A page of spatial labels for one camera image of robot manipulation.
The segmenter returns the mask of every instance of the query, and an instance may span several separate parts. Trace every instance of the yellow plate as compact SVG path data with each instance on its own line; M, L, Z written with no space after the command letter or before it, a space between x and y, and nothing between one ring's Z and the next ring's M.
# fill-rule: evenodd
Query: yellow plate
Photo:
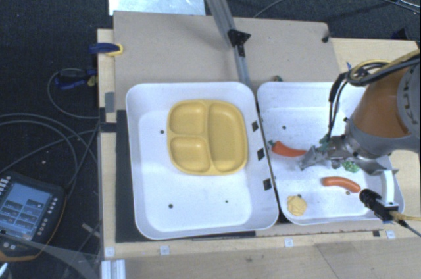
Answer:
M174 166L194 175L224 175L247 162L247 133L240 110L219 100L176 103L168 114L168 151Z

